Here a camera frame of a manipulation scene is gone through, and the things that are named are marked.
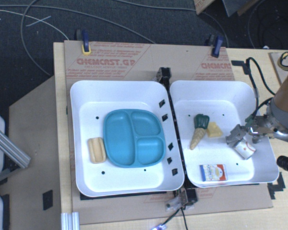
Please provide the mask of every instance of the table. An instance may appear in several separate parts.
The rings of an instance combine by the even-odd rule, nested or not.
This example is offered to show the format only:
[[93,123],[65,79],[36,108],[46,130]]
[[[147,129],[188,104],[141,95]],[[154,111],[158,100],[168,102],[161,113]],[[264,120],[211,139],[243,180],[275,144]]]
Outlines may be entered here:
[[[277,91],[279,83],[273,70],[269,53],[281,52],[277,50],[262,49],[233,49],[228,48],[227,54],[230,60],[245,60],[248,57],[255,58],[262,68],[267,85]],[[64,44],[54,43],[54,66],[56,85],[57,105],[57,128],[58,128],[58,150],[60,165],[60,196],[61,212],[72,212],[72,192],[70,176],[68,119],[66,115],[67,97],[64,68]],[[240,67],[233,67],[235,80],[246,82],[251,86],[249,77],[243,74]],[[260,102],[270,97],[268,91],[261,81],[258,71],[252,71],[253,78],[260,93]],[[288,143],[280,140],[271,140],[275,156],[288,156]],[[276,200],[273,201],[273,208],[250,211],[235,211],[217,214],[203,214],[186,216],[189,229],[286,229],[288,230],[288,172],[280,169],[283,174],[286,189],[276,193]],[[92,225],[81,225],[81,230],[107,230],[107,229],[133,229],[149,230],[162,223],[165,218],[153,218],[145,220],[132,220],[113,223],[101,223]],[[168,224],[169,229],[184,229],[184,222],[181,216],[174,217]]]

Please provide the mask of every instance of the black floor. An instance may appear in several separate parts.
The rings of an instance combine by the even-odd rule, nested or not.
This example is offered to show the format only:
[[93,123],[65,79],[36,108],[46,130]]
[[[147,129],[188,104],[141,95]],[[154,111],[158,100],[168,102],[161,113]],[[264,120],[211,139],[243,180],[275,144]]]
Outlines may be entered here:
[[[5,10],[0,11],[0,115],[6,121],[9,106],[49,78],[24,49],[20,28],[25,7],[8,6],[28,5],[32,1],[0,0],[0,10]],[[194,9],[193,0],[126,1]],[[230,17],[222,0],[214,1],[199,16],[192,11],[144,8],[113,0],[39,0],[34,5],[66,8],[98,16],[145,37],[96,17],[45,7],[29,10],[28,16],[46,18],[45,22],[60,29],[70,40],[74,39],[76,29],[87,29],[90,41],[150,43],[151,40],[157,44],[199,46],[204,45],[210,34],[224,35],[225,32],[228,44],[224,43],[224,46],[288,49],[288,0],[265,0],[254,13],[255,6],[242,16],[234,14]],[[53,42],[63,42],[66,38],[51,26],[32,24],[34,22],[28,17],[24,20],[24,43],[34,61],[53,75]]]

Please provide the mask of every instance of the white can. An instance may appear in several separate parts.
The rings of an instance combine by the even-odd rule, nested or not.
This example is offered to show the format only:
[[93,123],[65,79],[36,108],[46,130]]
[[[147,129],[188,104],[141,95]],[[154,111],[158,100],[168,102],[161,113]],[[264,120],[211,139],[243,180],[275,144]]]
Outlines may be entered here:
[[245,139],[242,139],[240,142],[238,142],[238,144],[234,147],[234,149],[244,159],[249,159],[256,152],[256,149]]

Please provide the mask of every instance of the blue divided plate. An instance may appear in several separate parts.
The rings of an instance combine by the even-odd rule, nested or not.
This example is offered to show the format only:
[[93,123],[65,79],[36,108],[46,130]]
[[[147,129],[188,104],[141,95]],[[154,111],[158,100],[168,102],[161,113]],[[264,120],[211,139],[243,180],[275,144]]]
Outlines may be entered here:
[[119,167],[151,166],[162,161],[165,156],[161,123],[149,111],[112,111],[105,118],[103,133],[107,156]]

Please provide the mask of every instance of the robotic hand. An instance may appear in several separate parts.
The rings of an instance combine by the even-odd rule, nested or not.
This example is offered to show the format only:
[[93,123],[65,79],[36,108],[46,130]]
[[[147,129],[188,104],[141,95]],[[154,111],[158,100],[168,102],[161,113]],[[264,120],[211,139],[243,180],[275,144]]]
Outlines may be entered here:
[[[282,64],[283,60],[287,56],[288,52],[285,52],[278,61],[279,66],[284,70],[288,70],[288,66],[284,66]],[[250,75],[250,70],[245,70],[245,67],[249,68],[248,60],[246,65],[241,66],[244,67],[244,72]],[[259,108],[264,104],[267,105],[265,114],[263,116],[256,115]],[[263,137],[277,138],[288,142],[288,76],[274,97],[266,100],[260,106],[256,107],[256,110],[245,120],[245,122],[246,124],[244,126],[239,124],[236,125],[230,132],[230,135],[226,137],[226,143],[229,146],[234,148],[240,141],[243,140],[243,137],[246,134],[252,136],[252,141],[254,144],[260,142],[261,138]],[[284,156],[281,157],[281,159],[279,158],[281,161],[278,160],[277,162],[284,162]]]

